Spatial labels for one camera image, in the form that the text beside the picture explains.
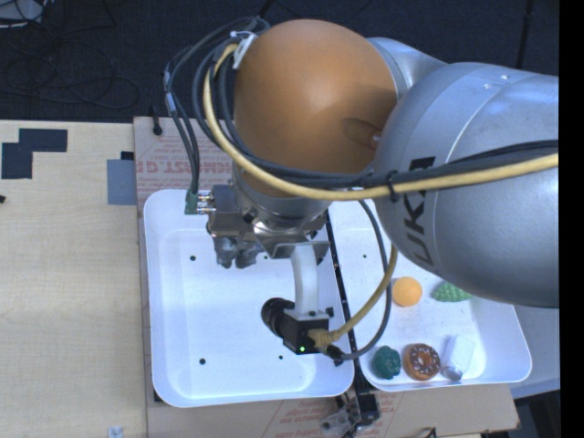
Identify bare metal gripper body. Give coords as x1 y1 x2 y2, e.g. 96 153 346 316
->
206 184 331 260

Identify white plastic tray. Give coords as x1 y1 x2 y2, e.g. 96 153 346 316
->
143 188 356 409
328 198 534 392

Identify brown cardboard board red print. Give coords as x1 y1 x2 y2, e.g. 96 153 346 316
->
132 116 521 438

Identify thin black rod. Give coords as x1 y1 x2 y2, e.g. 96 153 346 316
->
324 209 370 397

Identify orange ball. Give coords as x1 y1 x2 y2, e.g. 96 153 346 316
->
391 276 423 308

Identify dark green broccoli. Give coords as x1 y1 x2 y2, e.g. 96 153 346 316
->
370 345 402 381

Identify brown chocolate doughnut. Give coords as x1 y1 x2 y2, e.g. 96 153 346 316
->
401 342 443 381

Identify light green grapes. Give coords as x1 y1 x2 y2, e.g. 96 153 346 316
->
431 280 475 304

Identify black cylinder on white bracket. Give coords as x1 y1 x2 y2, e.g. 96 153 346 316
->
260 240 337 356

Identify black block with thin wires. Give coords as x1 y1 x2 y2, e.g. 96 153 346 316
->
355 392 382 429

